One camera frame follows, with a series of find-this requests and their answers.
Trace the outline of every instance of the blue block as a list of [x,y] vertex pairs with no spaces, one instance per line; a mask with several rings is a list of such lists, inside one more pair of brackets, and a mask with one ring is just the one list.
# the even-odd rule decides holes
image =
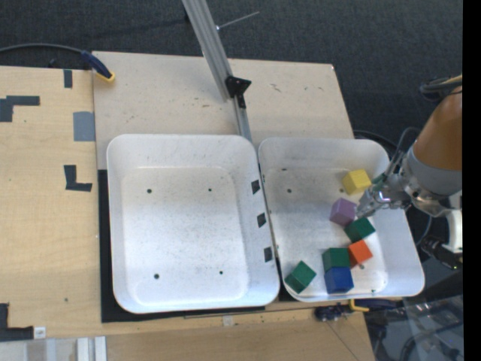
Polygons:
[[334,267],[324,273],[325,287],[328,294],[347,293],[354,287],[349,267]]

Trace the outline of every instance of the purple block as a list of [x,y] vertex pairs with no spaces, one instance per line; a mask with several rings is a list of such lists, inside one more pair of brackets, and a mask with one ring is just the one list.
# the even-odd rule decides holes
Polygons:
[[339,198],[332,205],[329,220],[342,227],[346,227],[355,219],[355,208],[356,204],[354,202]]

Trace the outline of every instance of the black bracket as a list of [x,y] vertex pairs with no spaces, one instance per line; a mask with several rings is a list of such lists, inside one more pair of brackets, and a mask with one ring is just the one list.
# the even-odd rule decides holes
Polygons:
[[246,108],[246,101],[244,100],[244,93],[249,88],[252,81],[241,79],[240,77],[228,76],[225,79],[228,94],[231,98],[237,97],[237,102],[240,108]]
[[33,326],[26,328],[8,327],[8,304],[0,304],[0,342],[33,339]]

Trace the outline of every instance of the yellow block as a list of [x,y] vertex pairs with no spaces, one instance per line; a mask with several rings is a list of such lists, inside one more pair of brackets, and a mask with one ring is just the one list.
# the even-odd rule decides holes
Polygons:
[[349,195],[361,193],[371,185],[371,179],[369,179],[368,173],[362,168],[349,171],[343,178],[343,185]]

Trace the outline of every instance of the white tray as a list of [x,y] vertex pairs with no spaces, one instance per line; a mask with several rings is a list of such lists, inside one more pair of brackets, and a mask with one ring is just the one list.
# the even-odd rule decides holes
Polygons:
[[276,298],[274,247],[248,140],[120,135],[107,148],[107,175],[113,292],[124,309],[242,308]]
[[259,146],[259,162],[283,279],[303,260],[317,276],[297,294],[299,301],[413,296],[424,287],[424,273],[402,210],[381,210],[369,218],[376,232],[365,240],[373,257],[352,269],[354,288],[328,294],[322,253],[347,247],[343,228],[329,220],[333,203],[348,196],[342,177],[363,168],[372,179],[389,158],[376,142],[355,139],[269,138]]

